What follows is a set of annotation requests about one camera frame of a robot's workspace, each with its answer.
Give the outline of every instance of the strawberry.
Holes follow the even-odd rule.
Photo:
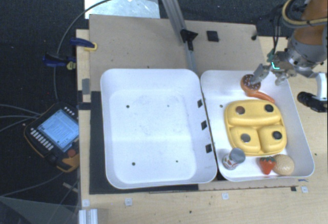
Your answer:
[[[269,175],[276,164],[276,160],[271,156],[260,158],[260,166],[265,175]]]

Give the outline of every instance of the black floor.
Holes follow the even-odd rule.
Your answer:
[[[271,36],[269,13],[286,0],[179,0],[185,19],[256,24],[260,35]],[[45,67],[42,56],[55,53],[59,41],[77,15],[84,0],[1,0],[0,1],[0,104],[9,104],[42,113],[55,103],[53,70]],[[165,17],[162,6],[160,14]],[[77,28],[87,28],[80,19],[64,40],[60,53],[74,55],[68,39]],[[283,36],[291,30],[282,28]],[[65,68],[57,69],[60,100],[77,103],[76,75]],[[0,107],[0,116],[28,115],[26,112]],[[0,130],[22,118],[1,118]],[[56,176],[59,170],[41,159],[23,138],[24,123],[0,132],[0,195],[29,187]],[[59,203],[68,191],[63,182],[75,183],[77,172],[63,174],[56,180],[10,197]],[[70,193],[63,201],[77,203]]]

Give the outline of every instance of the empty white tray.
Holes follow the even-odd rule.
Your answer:
[[[100,87],[111,185],[133,189],[214,179],[217,164],[195,73],[110,69]]]
[[[244,163],[235,170],[227,170],[222,159],[232,149],[224,124],[224,110],[233,101],[256,99],[246,97],[240,87],[240,80],[252,71],[218,71],[210,70],[201,76],[201,87],[205,98],[210,120],[213,143],[215,146],[220,173],[230,181],[246,181],[279,177],[306,177],[314,171],[314,161],[306,141],[305,133],[299,119],[294,98],[286,81],[280,86],[275,85],[275,75],[270,73],[262,81],[260,91],[275,99],[279,108],[287,134],[286,148],[280,154],[289,155],[295,163],[295,170],[290,176],[280,176],[273,171],[264,175],[258,166],[258,157],[247,156]]]

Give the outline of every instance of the yellow plate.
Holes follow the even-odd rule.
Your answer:
[[[225,109],[224,122],[231,146],[242,149],[246,156],[277,154],[287,144],[281,113],[269,101],[232,102]]]

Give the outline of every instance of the wooden table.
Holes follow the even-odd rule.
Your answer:
[[[77,30],[77,36],[88,39],[89,30]],[[272,48],[272,38],[258,39],[265,58]],[[278,50],[283,49],[286,42],[286,39],[281,38]],[[316,71],[326,72],[326,63]],[[78,89],[82,90],[83,80],[90,78],[90,52],[81,47],[77,48],[77,77]],[[289,82],[295,99],[300,91],[316,93],[316,82],[313,79],[297,76]],[[83,102],[90,102],[88,91],[83,92]],[[281,188],[252,188],[250,185],[245,189],[222,186],[211,191],[105,195],[89,194],[90,110],[79,110],[80,191],[83,209],[97,208],[98,222],[110,224],[326,223],[327,115],[316,113],[298,101],[296,106],[315,162],[312,176],[293,179],[296,191],[292,191],[288,185]],[[126,198],[132,199],[132,206],[125,205]]]

